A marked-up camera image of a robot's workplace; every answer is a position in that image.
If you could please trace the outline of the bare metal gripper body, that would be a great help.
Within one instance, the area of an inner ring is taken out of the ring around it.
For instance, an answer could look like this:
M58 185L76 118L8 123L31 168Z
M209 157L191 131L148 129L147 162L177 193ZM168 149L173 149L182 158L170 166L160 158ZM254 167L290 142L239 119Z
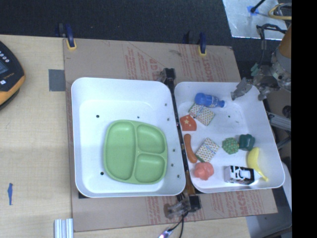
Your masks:
M253 85L261 93L284 89L291 92L291 73L279 65L262 65L252 69Z

